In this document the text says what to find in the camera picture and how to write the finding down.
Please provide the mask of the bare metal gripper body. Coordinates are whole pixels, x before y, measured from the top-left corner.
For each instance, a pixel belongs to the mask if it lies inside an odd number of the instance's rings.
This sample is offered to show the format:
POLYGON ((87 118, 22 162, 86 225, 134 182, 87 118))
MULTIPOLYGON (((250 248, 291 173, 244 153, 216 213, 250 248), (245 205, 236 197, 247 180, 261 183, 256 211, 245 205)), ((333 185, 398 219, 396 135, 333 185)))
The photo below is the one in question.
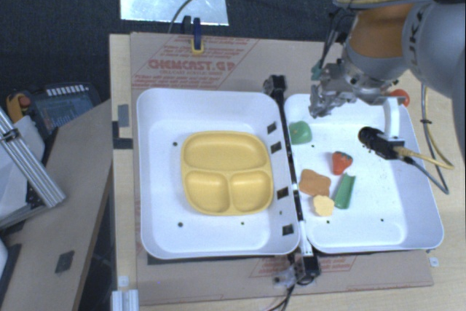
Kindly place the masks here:
POLYGON ((317 86, 317 102, 321 106, 342 106, 360 99, 372 105, 391 86, 390 80, 374 78, 353 63, 338 60, 323 68, 317 86))

